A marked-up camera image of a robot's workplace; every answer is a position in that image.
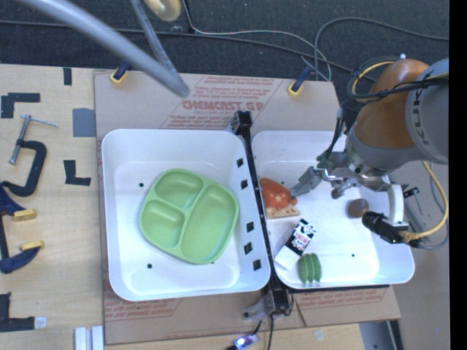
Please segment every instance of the cardboard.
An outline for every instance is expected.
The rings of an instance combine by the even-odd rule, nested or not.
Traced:
[[[291,79],[182,74],[191,89],[182,100],[144,73],[130,71],[120,85],[110,82],[111,73],[94,74],[106,344],[250,333],[257,322],[245,321],[242,309],[258,302],[261,292],[133,303],[112,291],[107,274],[101,142],[118,128],[228,130],[237,110],[251,111],[252,136],[266,130],[333,131],[339,108],[333,84],[305,82],[297,96],[290,96]],[[293,296],[291,315],[278,318],[276,329],[400,317],[392,287]]]

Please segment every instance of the brown round object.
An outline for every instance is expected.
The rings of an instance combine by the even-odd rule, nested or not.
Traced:
[[[350,218],[361,218],[368,211],[368,201],[365,198],[358,198],[349,203],[347,215]]]

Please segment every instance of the gray cable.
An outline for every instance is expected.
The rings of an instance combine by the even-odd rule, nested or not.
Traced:
[[[171,71],[128,41],[124,36],[102,23],[85,10],[67,0],[16,0],[37,9],[44,14],[65,23],[76,31],[88,36],[102,47],[107,48],[122,59],[126,59],[135,69],[148,73],[155,80],[181,97],[188,96],[190,89]]]
[[[144,10],[144,7],[141,4],[141,0],[129,0],[129,1],[131,3],[131,7],[133,8],[133,11],[136,17],[138,18],[139,24],[142,27],[144,34],[146,35],[146,39],[149,42],[151,49],[153,50],[155,57],[158,59],[160,63],[162,63],[166,67],[166,69],[168,69],[173,74],[175,74],[176,77],[180,77],[178,75],[177,70],[175,69],[175,66],[170,61],[170,58],[168,57],[166,51],[162,47],[162,44],[156,32],[154,31],[154,28],[151,25],[151,22],[149,21],[149,18]]]

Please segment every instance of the white plastic container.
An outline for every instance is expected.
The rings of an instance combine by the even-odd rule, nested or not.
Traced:
[[[258,133],[252,140],[252,150],[259,178],[293,187],[308,167],[317,166],[316,157],[328,148],[332,136],[327,131]],[[335,151],[343,150],[344,140],[345,137],[338,140]],[[350,201],[365,198],[371,211],[388,214],[387,194],[358,187],[334,200],[331,189],[330,183],[321,182],[314,190],[298,196],[295,207],[300,215],[266,220],[273,255],[282,248],[300,218],[316,230],[305,252],[319,257],[323,272],[320,282],[304,284],[298,266],[288,270],[276,262],[274,268],[281,281],[293,289],[320,289],[401,284],[410,280],[414,273],[410,247],[383,241],[365,228],[360,218],[349,218],[346,213]]]
[[[115,130],[102,141],[109,279],[130,301],[256,291],[271,267],[244,145],[227,131]],[[138,216],[159,174],[183,168],[228,187],[239,218],[214,263],[194,265],[150,244]]]

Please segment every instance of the wooden surface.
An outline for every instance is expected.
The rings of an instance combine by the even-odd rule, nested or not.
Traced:
[[[40,93],[39,103],[15,103],[15,116],[0,119],[0,180],[23,185],[34,154],[21,149],[16,166],[8,164],[20,133],[22,114],[58,123],[58,128],[31,122],[25,140],[42,142],[47,157],[36,192],[10,197],[37,218],[13,222],[3,216],[9,254],[29,241],[45,248],[25,267],[0,275],[0,294],[11,292],[11,318],[44,316],[44,329],[0,333],[0,349],[73,349],[76,327],[103,325],[101,240],[97,186],[96,139],[73,136],[73,109],[94,109],[93,70],[72,69],[72,85],[63,84],[63,69],[0,65],[0,95]],[[75,160],[77,177],[90,186],[65,184],[64,160]],[[267,347],[269,332],[261,333]],[[106,349],[226,349],[235,335],[106,346]],[[357,324],[277,330],[272,349],[363,350]]]

